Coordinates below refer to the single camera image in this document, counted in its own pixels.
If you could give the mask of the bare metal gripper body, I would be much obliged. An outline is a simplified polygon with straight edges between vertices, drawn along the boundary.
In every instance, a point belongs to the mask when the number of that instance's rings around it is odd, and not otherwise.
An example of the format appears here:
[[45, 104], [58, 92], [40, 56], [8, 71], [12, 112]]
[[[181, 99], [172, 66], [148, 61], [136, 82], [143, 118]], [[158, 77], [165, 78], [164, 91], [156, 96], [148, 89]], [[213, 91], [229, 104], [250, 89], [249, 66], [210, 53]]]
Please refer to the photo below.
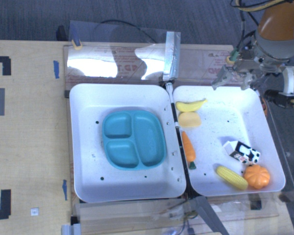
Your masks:
[[250, 79], [259, 78], [267, 73], [280, 73], [281, 62], [267, 51], [257, 41], [242, 49], [233, 65], [233, 71]]

